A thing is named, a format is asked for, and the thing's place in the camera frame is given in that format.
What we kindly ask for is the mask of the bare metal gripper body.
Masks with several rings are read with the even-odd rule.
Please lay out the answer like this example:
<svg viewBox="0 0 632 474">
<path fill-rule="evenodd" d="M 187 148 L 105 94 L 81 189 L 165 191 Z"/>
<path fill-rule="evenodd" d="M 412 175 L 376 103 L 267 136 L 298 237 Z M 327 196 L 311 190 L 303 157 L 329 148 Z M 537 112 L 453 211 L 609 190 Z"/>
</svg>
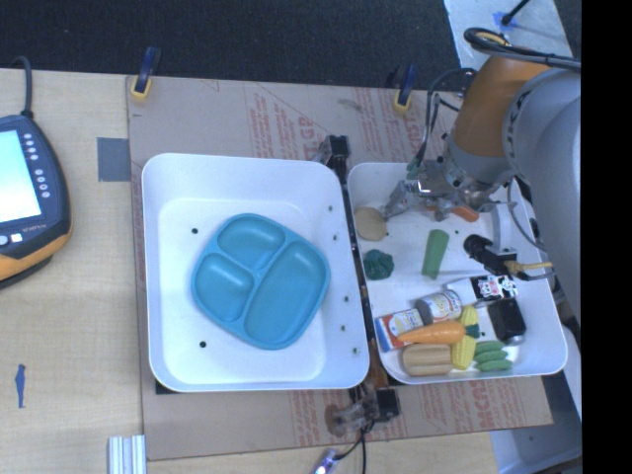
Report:
<svg viewBox="0 0 632 474">
<path fill-rule="evenodd" d="M 451 162 L 438 161 L 422 163 L 418 182 L 421 197 L 443 211 L 461 206 L 474 212 L 485 211 L 500 187 L 475 179 Z"/>
</svg>

